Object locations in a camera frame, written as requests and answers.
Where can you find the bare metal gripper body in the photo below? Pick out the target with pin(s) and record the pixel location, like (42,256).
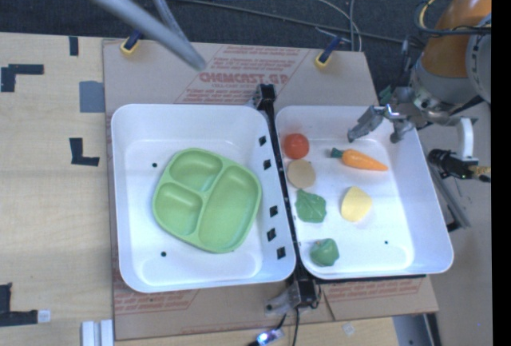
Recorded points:
(417,106)

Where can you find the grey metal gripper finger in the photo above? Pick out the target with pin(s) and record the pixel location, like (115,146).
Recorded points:
(401,128)
(365,124)

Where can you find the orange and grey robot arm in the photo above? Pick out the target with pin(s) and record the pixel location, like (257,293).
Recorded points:
(455,40)

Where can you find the orange carrot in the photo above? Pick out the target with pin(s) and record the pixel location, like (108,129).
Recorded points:
(361,160)

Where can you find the red tomato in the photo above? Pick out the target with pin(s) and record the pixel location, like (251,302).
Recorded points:
(296,145)

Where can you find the yellow lemon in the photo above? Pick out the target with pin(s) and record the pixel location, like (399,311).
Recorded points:
(355,204)

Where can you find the beige potato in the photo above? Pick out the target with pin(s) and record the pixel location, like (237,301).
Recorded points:
(301,174)

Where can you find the white plastic tray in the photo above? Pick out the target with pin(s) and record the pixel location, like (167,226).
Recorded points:
(399,224)
(135,192)

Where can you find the green lettuce leaf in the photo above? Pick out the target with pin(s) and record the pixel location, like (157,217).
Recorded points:
(310,207)

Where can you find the thin black rod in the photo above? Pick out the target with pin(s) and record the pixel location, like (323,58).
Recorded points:
(284,192)

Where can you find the green bell pepper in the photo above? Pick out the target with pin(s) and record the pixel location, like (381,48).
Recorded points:
(324,253)

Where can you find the green divided plate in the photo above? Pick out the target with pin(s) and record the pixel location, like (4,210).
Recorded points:
(227,204)

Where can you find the brown cardboard board red print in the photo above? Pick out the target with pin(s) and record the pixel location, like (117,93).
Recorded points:
(159,72)

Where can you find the black cylinder on white bracket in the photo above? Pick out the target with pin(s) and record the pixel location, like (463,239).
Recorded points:
(449,164)

